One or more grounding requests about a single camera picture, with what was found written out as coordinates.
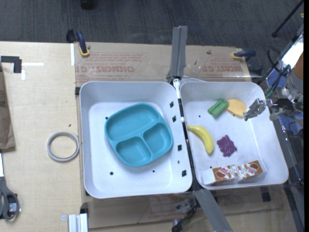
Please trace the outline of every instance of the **black bracket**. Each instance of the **black bracket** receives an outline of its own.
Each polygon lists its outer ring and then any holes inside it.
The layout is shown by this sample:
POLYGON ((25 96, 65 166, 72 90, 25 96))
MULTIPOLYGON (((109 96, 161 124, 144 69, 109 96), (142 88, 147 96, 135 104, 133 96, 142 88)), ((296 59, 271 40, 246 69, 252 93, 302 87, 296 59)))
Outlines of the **black bracket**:
POLYGON ((21 73, 21 62, 19 57, 1 56, 0 62, 2 63, 14 63, 14 73, 21 73))

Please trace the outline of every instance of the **brown paper bag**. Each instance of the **brown paper bag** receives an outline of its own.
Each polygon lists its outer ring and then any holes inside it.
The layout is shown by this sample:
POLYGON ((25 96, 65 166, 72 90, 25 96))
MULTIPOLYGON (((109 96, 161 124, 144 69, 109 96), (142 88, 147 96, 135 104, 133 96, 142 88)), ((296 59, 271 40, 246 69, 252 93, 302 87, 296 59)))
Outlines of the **brown paper bag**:
POLYGON ((0 149, 7 149, 14 146, 15 138, 6 99, 4 73, 0 64, 0 149))

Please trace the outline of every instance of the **scissors handle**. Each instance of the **scissors handle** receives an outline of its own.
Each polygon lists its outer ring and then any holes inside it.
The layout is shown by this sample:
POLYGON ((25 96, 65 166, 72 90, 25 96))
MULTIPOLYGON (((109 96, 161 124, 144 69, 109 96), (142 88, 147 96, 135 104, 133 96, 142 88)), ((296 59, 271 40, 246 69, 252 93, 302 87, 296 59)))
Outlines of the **scissors handle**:
POLYGON ((11 220, 17 216, 19 212, 19 201, 15 193, 11 192, 6 186, 4 176, 0 177, 0 216, 3 215, 4 219, 11 220), (9 203, 16 203, 16 211, 10 211, 9 203))

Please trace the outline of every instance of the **toy banana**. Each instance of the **toy banana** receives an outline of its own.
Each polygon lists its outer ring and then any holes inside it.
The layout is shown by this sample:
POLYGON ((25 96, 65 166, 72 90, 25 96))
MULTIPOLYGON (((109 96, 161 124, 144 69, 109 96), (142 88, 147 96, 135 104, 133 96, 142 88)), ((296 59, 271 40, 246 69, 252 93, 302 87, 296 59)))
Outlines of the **toy banana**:
POLYGON ((210 133, 202 126, 188 126, 188 130, 194 132, 197 136, 199 136, 204 143, 205 149, 208 154, 211 154, 214 149, 214 142, 210 133))

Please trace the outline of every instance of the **gray ring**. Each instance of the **gray ring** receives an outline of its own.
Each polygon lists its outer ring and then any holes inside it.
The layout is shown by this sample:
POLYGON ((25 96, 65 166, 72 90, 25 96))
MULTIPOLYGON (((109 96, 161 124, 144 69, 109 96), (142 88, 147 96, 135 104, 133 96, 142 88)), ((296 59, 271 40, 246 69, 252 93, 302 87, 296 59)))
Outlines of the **gray ring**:
POLYGON ((51 135, 51 137, 48 139, 48 142, 47 142, 47 153, 49 154, 50 158, 55 160, 55 161, 60 161, 60 162, 66 162, 66 161, 69 161, 69 160, 72 160, 74 157, 77 156, 79 152, 79 145, 78 145, 78 139, 77 137, 72 134, 71 132, 68 132, 68 131, 59 131, 59 132, 56 132, 54 133, 53 135, 51 135), (55 156, 51 150, 50 150, 50 144, 51 142, 58 136, 68 136, 70 137, 71 139, 74 140, 74 142, 76 143, 76 150, 75 152, 73 153, 73 155, 69 156, 69 157, 66 157, 66 158, 60 158, 60 157, 57 157, 55 156))

